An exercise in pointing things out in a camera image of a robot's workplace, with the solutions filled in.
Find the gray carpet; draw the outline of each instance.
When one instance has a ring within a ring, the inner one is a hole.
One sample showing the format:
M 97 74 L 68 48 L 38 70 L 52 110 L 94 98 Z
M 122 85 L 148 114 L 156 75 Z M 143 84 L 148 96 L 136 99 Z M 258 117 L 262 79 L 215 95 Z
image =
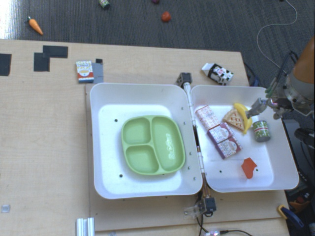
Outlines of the gray carpet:
M 5 38 L 239 51 L 263 87 L 278 69 L 259 52 L 256 35 L 264 25 L 295 18 L 294 10 L 279 0 L 161 0 L 158 5 L 150 0 L 109 0 L 109 10 L 98 0 L 12 1 L 13 20 Z M 289 1 L 298 11 L 297 22 L 267 28 L 259 38 L 262 50 L 278 65 L 289 50 L 301 54 L 314 35 L 315 0 Z M 166 10 L 172 15 L 169 23 L 160 20 Z M 44 36 L 28 27 L 28 15 L 37 19 Z M 311 118 L 297 113 L 285 118 L 314 129 Z

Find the white plastic tray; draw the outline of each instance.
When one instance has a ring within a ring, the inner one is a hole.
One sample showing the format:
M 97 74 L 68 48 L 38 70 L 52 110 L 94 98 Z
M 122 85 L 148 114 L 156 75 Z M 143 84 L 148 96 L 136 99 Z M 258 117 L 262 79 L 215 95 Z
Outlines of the white plastic tray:
M 202 177 L 185 92 L 174 85 L 95 85 L 90 93 L 93 127 L 94 185 L 107 199 L 192 195 Z M 133 117 L 164 115 L 182 134 L 186 161 L 177 172 L 144 176 L 127 165 L 122 141 L 123 123 Z
M 265 98 L 264 92 L 264 88 L 253 87 L 196 86 L 191 90 L 191 97 L 195 111 L 209 105 L 218 119 L 222 120 L 235 102 L 242 103 L 249 109 L 258 97 Z M 208 184 L 218 192 L 294 188 L 299 177 L 282 121 L 273 119 L 273 111 L 270 108 L 252 120 L 267 121 L 271 140 L 258 143 L 255 141 L 252 128 L 246 135 L 232 128 L 243 149 L 223 160 L 207 136 L 207 130 L 196 118 Z M 251 179 L 246 178 L 241 168 L 244 159 L 248 157 L 256 163 L 258 170 L 255 169 Z

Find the toy banana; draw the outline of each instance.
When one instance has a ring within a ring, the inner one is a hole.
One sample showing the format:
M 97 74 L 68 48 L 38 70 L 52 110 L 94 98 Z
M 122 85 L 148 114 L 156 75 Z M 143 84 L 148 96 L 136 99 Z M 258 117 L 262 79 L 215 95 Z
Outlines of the toy banana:
M 237 110 L 237 112 L 242 116 L 243 122 L 244 122 L 244 131 L 243 134 L 247 133 L 247 130 L 251 127 L 252 125 L 252 118 L 247 119 L 246 117 L 246 111 L 248 111 L 247 107 L 245 107 L 241 103 L 234 103 L 234 107 Z

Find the metal bracket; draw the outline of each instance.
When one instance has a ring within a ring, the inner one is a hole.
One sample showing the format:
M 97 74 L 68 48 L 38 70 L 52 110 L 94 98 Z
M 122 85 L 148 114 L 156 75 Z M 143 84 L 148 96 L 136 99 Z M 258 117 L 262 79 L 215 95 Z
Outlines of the metal bracket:
M 184 83 L 188 82 L 189 84 L 192 83 L 191 74 L 190 73 L 181 73 L 176 80 L 176 84 L 184 88 Z
M 194 206 L 190 206 L 187 208 L 184 208 L 184 215 L 185 218 L 193 218 L 204 214 L 206 212 L 206 202 L 204 199 L 197 202 Z
M 94 218 L 76 220 L 76 236 L 95 236 Z

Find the toy tomato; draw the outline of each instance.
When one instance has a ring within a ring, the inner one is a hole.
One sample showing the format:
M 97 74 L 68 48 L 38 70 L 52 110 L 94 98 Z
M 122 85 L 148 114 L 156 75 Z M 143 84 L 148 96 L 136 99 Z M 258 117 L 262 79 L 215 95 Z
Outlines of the toy tomato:
M 171 14 L 169 14 L 169 12 L 168 11 L 165 11 L 163 14 L 162 14 L 162 21 L 163 22 L 168 22 L 168 21 L 170 21 L 171 20 Z

